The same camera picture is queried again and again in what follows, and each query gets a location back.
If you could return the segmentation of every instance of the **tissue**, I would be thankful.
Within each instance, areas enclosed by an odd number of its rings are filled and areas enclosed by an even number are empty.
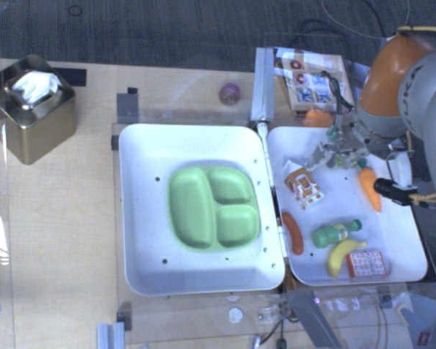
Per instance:
[[[56,93],[59,86],[61,82],[54,73],[30,71],[16,81],[12,90],[20,93],[25,105],[32,108],[42,98]]]

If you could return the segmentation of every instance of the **green bottle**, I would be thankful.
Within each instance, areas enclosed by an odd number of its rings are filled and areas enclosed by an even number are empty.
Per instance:
[[[328,244],[335,244],[347,238],[350,231],[362,228],[360,220],[353,220],[348,224],[336,223],[326,228],[315,230],[312,233],[313,244],[317,248],[325,248]]]

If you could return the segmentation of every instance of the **orange object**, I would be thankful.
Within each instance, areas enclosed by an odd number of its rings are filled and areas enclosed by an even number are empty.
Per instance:
[[[352,278],[362,276],[384,276],[383,257],[378,251],[352,252],[346,257],[349,273]]]
[[[399,86],[408,69],[435,48],[417,35],[400,34],[379,52],[360,94],[360,107],[375,116],[399,116]]]
[[[381,211],[381,196],[374,189],[376,181],[375,172],[371,168],[362,168],[358,177],[360,178],[363,191],[365,191],[374,209],[378,212]]]
[[[296,220],[288,212],[283,212],[281,217],[291,234],[292,252],[297,255],[302,254],[304,252],[304,239]]]
[[[320,108],[308,110],[302,121],[304,127],[330,127],[333,124],[333,118],[330,113],[326,113]]]

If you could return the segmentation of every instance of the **gray carpet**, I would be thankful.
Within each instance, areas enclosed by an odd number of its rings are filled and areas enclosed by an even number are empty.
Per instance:
[[[406,0],[368,0],[384,32],[404,23]],[[380,41],[329,20],[320,0],[0,0],[1,55],[36,53],[47,60],[252,71],[258,46],[293,44],[317,49],[301,32],[324,27],[343,34],[342,48],[371,64]],[[436,0],[410,0],[409,23],[436,25]],[[380,36],[378,21],[360,0],[326,0],[345,25]]]

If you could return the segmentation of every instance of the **red sausage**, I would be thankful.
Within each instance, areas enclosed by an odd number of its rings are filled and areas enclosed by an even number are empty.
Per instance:
[[[283,212],[282,219],[284,225],[289,230],[292,239],[292,252],[294,254],[302,254],[304,252],[304,239],[302,239],[302,233],[300,232],[297,222],[288,212]]]

